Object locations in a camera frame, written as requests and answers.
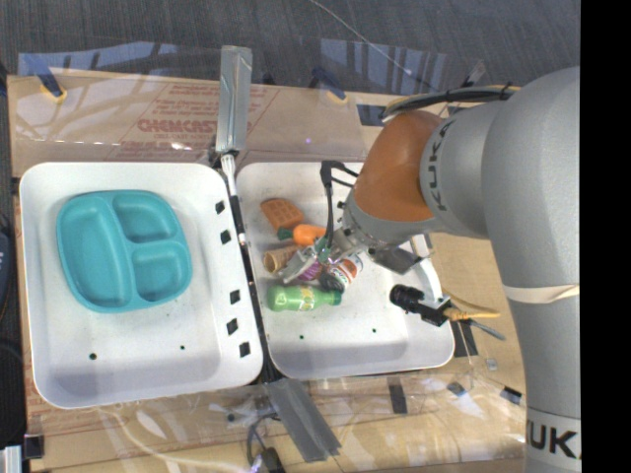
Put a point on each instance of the orange carrot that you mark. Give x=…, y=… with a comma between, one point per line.
x=305, y=234

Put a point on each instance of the blue divided plate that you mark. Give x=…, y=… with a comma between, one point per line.
x=98, y=244

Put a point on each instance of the white plastic tray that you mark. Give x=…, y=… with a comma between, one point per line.
x=148, y=353
x=345, y=343

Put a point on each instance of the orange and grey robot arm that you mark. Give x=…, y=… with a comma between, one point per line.
x=517, y=165

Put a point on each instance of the brown waffle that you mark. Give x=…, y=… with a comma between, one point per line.
x=282, y=213

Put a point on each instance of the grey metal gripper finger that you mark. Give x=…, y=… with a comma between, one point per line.
x=298, y=266

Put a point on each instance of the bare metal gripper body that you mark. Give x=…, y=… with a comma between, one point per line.
x=347, y=244

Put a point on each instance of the black cylinder on white bracket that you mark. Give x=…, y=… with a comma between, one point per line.
x=406, y=297

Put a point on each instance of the tan ice cream cone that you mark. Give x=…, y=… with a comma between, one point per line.
x=276, y=259

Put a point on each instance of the green bottle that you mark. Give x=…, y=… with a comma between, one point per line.
x=296, y=297

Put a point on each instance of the purple grapes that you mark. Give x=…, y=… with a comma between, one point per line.
x=311, y=272

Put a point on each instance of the brown cardboard board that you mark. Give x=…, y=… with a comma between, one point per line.
x=296, y=116

